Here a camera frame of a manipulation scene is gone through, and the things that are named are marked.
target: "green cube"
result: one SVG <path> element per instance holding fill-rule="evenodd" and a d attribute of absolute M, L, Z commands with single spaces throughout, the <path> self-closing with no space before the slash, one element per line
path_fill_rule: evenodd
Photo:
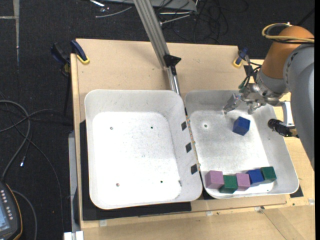
<path fill-rule="evenodd" d="M 224 185 L 219 188 L 220 193 L 232 194 L 238 189 L 237 177 L 235 175 L 223 175 Z"/>
<path fill-rule="evenodd" d="M 275 169 L 273 166 L 261 167 L 260 170 L 264 178 L 263 183 L 271 183 L 277 179 Z"/>

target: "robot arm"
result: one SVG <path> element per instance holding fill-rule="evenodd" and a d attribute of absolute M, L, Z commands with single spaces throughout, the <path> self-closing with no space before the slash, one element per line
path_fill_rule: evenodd
<path fill-rule="evenodd" d="M 239 105 L 239 100 L 246 102 L 249 114 L 266 104 L 282 106 L 284 103 L 280 101 L 280 98 L 287 92 L 291 92 L 290 105 L 296 134 L 314 169 L 314 36 L 303 27 L 288 24 L 286 26 L 278 36 L 272 36 L 273 39 L 276 37 L 282 37 L 282 39 L 277 39 L 278 41 L 271 45 L 257 73 L 255 83 L 245 86 L 241 95 L 233 95 L 224 107 L 224 112 L 226 114 L 235 109 Z M 262 31 L 264 36 L 266 36 L 265 29 Z M 276 121 L 269 125 L 273 130 L 275 130 Z M 285 135 L 285 132 L 290 131 L 288 127 L 285 127 L 282 125 L 280 129 L 283 131 L 277 130 L 277 132 L 283 136 L 294 136 L 294 134 Z"/>

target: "wooden table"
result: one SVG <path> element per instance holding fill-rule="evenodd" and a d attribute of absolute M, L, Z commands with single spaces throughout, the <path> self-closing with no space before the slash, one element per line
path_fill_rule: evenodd
<path fill-rule="evenodd" d="M 77 41 L 90 58 L 90 63 L 84 65 L 71 55 L 79 217 L 82 218 L 79 123 L 86 118 L 86 94 L 96 89 L 169 90 L 170 86 L 167 72 L 160 68 L 149 42 Z M 176 69 L 183 99 L 192 90 L 236 90 L 245 78 L 243 66 L 232 66 L 238 55 L 237 46 L 167 45 L 172 55 L 182 58 Z M 281 119 L 281 108 L 276 108 L 275 112 Z M 315 239 L 315 173 L 299 139 L 286 138 L 285 142 L 300 181 L 301 197 L 283 194 L 199 198 L 191 202 L 191 212 L 104 221 L 80 219 L 84 239 Z"/>

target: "pink cube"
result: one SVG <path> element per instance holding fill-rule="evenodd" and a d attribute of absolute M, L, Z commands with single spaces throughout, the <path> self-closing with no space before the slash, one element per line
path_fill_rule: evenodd
<path fill-rule="evenodd" d="M 225 184 L 222 171 L 210 170 L 205 175 L 205 186 L 208 189 L 220 189 Z"/>
<path fill-rule="evenodd" d="M 236 173 L 236 180 L 238 183 L 238 191 L 246 191 L 248 188 L 250 188 L 250 177 L 247 173 Z"/>

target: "yellow cable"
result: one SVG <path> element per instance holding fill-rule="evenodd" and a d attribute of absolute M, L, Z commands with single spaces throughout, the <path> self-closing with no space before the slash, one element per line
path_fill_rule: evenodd
<path fill-rule="evenodd" d="M 285 36 L 285 35 L 268 35 L 266 34 L 266 30 L 274 25 L 277 25 L 279 23 L 274 23 L 274 24 L 270 24 L 268 26 L 266 26 L 263 30 L 262 30 L 262 36 L 264 36 L 267 39 L 278 39 L 278 40 L 296 40 L 296 41 L 303 41 L 303 42 L 309 42 L 309 43 L 314 43 L 315 40 L 311 39 L 311 38 L 301 38 L 301 37 L 294 37 L 294 36 Z M 287 27 L 291 27 L 291 24 L 288 23 L 280 23 L 283 24 Z"/>

